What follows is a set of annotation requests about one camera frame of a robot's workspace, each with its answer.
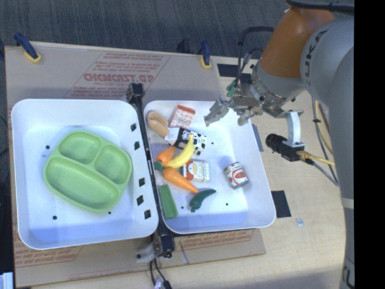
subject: soda can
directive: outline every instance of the soda can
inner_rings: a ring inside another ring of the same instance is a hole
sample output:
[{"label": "soda can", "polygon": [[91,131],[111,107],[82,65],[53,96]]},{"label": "soda can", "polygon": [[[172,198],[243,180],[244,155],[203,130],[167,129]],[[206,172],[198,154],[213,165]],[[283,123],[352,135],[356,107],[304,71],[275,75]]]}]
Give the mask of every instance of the soda can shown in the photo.
[{"label": "soda can", "polygon": [[245,172],[239,162],[228,165],[224,170],[233,189],[241,187],[248,183]]}]

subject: orange carrot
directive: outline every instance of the orange carrot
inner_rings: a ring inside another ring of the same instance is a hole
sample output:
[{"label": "orange carrot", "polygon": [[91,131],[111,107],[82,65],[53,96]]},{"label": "orange carrot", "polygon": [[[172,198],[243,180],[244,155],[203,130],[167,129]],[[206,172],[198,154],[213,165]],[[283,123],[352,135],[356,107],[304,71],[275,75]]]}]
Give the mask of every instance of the orange carrot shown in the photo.
[{"label": "orange carrot", "polygon": [[189,190],[193,193],[198,193],[198,189],[192,185],[192,183],[187,180],[184,176],[180,174],[178,170],[172,167],[166,167],[163,170],[163,177],[172,184],[182,187],[186,190]]},{"label": "orange carrot", "polygon": [[165,166],[173,157],[176,146],[170,146],[158,153],[156,161],[160,161],[162,166]]}]

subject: yellow cable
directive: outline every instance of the yellow cable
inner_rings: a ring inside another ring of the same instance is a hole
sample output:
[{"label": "yellow cable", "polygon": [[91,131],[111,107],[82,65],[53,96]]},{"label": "yellow cable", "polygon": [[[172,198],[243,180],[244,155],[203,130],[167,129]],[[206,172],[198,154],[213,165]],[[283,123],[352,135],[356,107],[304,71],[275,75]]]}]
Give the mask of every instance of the yellow cable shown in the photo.
[{"label": "yellow cable", "polygon": [[[317,120],[319,120],[319,118],[318,118],[318,102],[317,102],[317,100],[314,101],[314,104],[315,104],[315,117],[316,117]],[[323,135],[323,133],[322,133],[322,131],[321,131],[321,128],[319,127],[319,124],[318,124],[318,123],[316,123],[316,127],[317,127],[317,129],[318,129],[318,131],[319,131],[319,134],[320,134],[320,136],[321,136],[321,138],[322,138],[322,141],[324,142],[325,147],[328,149],[328,151],[329,151],[331,154],[333,154],[333,150],[332,150],[332,148],[329,146],[329,144],[327,143],[327,141],[326,141],[326,139],[325,139],[325,137],[324,137],[324,135]]]},{"label": "yellow cable", "polygon": [[308,153],[308,152],[306,152],[306,151],[297,151],[297,154],[298,154],[302,159],[310,158],[310,159],[312,159],[312,160],[322,161],[323,163],[326,163],[326,164],[335,166],[334,162],[329,161],[329,160],[326,160],[325,158],[317,157],[317,156],[312,155],[312,154],[310,154],[310,153]]}]

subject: gray floor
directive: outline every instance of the gray floor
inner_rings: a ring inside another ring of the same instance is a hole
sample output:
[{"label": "gray floor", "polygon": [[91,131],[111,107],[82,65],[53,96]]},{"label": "gray floor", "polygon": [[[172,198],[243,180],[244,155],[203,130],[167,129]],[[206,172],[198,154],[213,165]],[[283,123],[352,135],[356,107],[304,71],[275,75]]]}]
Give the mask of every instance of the gray floor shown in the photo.
[{"label": "gray floor", "polygon": [[[0,0],[0,39],[15,45],[13,36],[20,32],[34,41],[175,52],[177,44],[189,38],[193,52],[206,40],[211,55],[237,57],[242,30],[275,27],[288,7],[285,1]],[[264,48],[269,36],[251,35],[244,46]],[[7,113],[5,64],[0,61],[0,117],[5,122]],[[7,147],[7,129],[0,121],[0,152],[5,151],[0,159],[1,184],[8,184]]]}]

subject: yellow banana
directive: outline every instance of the yellow banana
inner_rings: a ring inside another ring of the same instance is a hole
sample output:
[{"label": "yellow banana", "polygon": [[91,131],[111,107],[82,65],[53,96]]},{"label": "yellow banana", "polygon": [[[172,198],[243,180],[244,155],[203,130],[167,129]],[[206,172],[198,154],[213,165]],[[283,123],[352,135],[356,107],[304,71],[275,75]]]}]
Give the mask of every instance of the yellow banana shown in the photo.
[{"label": "yellow banana", "polygon": [[194,134],[190,133],[188,137],[188,142],[183,148],[183,150],[173,157],[166,165],[166,167],[173,167],[173,168],[179,168],[182,167],[184,164],[186,164],[192,155],[194,154],[195,147],[194,147]]}]

